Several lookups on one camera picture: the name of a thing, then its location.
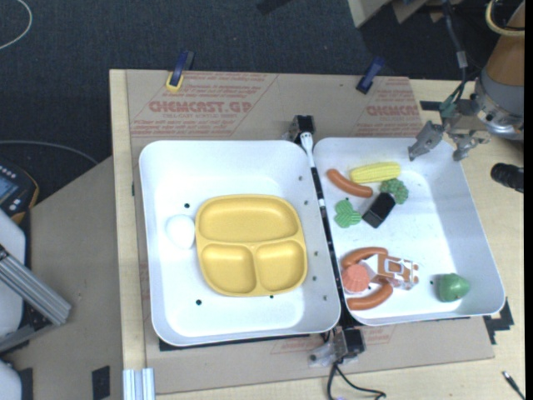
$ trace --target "black floor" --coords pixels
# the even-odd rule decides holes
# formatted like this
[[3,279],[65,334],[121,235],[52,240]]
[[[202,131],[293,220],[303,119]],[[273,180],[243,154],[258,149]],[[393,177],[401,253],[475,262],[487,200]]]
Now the black floor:
[[[40,200],[84,172],[89,159],[34,141],[111,155],[108,71],[173,68],[181,49],[196,70],[363,74],[382,56],[385,75],[459,79],[443,21],[417,13],[400,25],[390,6],[356,29],[347,0],[23,0],[28,34],[0,48],[0,156],[37,180]],[[470,73],[496,35],[483,21],[489,0],[457,9]],[[0,0],[0,47],[27,25],[27,11]]]

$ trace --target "white egg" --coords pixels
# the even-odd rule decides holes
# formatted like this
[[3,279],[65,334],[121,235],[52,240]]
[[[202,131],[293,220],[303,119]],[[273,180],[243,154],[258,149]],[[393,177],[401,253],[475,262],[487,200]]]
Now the white egg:
[[167,219],[167,236],[180,249],[190,249],[194,244],[194,221],[187,215],[175,215]]

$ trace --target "brown hot dog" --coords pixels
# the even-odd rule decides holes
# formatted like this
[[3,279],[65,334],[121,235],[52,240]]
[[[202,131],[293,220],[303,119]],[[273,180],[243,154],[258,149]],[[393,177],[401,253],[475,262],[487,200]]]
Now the brown hot dog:
[[381,288],[366,297],[350,297],[346,300],[353,311],[368,310],[383,304],[392,295],[392,285],[384,282]]
[[360,185],[350,181],[350,179],[343,177],[342,174],[336,169],[329,169],[326,172],[326,175],[337,188],[340,188],[345,193],[363,198],[372,197],[372,188],[368,187],[367,185]]
[[371,257],[372,255],[381,254],[381,255],[388,255],[389,252],[384,247],[362,247],[360,249],[356,249],[353,252],[350,252],[343,260],[342,260],[342,267],[348,268],[354,263],[358,263],[362,259],[367,259],[368,257]]

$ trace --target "blue clamp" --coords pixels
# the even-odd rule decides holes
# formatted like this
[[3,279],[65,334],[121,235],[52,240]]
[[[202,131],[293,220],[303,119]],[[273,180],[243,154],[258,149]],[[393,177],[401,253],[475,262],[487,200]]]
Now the blue clamp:
[[373,84],[372,80],[380,72],[384,65],[385,59],[382,57],[375,57],[372,60],[370,67],[366,70],[365,75],[361,78],[361,80],[359,80],[356,89],[366,95]]
[[166,84],[168,91],[176,93],[178,90],[180,90],[180,87],[183,83],[182,73],[191,68],[193,61],[194,52],[189,52],[186,50],[180,54],[180,57],[177,59],[176,62],[176,67],[174,68],[174,72],[171,72],[168,75]]

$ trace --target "yellow corn cob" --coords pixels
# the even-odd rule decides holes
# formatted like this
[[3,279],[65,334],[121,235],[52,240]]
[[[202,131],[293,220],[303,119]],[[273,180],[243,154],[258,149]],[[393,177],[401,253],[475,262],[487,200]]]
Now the yellow corn cob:
[[350,179],[354,183],[378,183],[398,178],[400,165],[396,162],[379,162],[356,167],[350,171]]

